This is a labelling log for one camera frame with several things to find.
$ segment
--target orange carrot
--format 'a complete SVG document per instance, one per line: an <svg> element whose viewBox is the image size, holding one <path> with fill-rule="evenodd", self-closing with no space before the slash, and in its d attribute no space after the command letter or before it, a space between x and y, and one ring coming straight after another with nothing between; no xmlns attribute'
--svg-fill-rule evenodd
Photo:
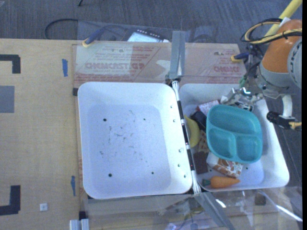
<svg viewBox="0 0 307 230"><path fill-rule="evenodd" d="M233 184L239 183L239 179L235 178L230 178L230 177L225 177L225 176L213 176L210 179L211 182L211 187L212 188L223 188L223 187L228 187Z"/></svg>

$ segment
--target toy carrot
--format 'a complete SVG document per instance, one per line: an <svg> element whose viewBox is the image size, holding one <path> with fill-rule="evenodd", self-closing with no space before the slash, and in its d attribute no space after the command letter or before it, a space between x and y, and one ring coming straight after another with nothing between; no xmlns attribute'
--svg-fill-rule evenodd
<svg viewBox="0 0 307 230"><path fill-rule="evenodd" d="M239 179L226 176L213 176L210 180L203 180L203 186L211 185L212 188L224 188L239 183Z"/></svg>

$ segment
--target gray floor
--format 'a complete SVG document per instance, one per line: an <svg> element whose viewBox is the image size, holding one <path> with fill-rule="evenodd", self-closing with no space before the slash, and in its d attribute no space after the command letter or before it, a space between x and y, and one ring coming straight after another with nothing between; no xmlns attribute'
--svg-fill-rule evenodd
<svg viewBox="0 0 307 230"><path fill-rule="evenodd" d="M192 31L200 29L208 37L202 42L246 44L241 35L252 25L276 18L291 0L0 0L0 38L43 39L52 21L70 18L80 21L161 27ZM291 17L302 19L302 6ZM78 21L63 21L48 28L49 39L82 39ZM295 96L294 116L301 120L301 90ZM267 100L269 109L282 112L281 100ZM288 186L302 187L302 133L276 128L290 171Z"/></svg>

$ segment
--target blue tray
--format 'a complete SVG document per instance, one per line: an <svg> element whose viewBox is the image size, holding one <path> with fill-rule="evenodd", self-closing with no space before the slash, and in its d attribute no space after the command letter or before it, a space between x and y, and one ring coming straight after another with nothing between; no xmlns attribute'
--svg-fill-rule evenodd
<svg viewBox="0 0 307 230"><path fill-rule="evenodd" d="M207 116L207 142L217 157L254 163L262 156L262 130L250 111L228 105L215 105Z"/></svg>

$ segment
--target wooden surface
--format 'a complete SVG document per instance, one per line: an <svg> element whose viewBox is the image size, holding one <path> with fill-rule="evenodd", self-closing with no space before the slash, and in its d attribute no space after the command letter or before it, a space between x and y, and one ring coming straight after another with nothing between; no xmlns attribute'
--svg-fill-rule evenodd
<svg viewBox="0 0 307 230"><path fill-rule="evenodd" d="M0 216L0 229L65 230L79 217L73 43L0 39L0 54L21 57L20 74L0 62L0 85L15 87L14 113L0 113L0 206L9 204L11 185L21 186L21 210Z"/></svg>

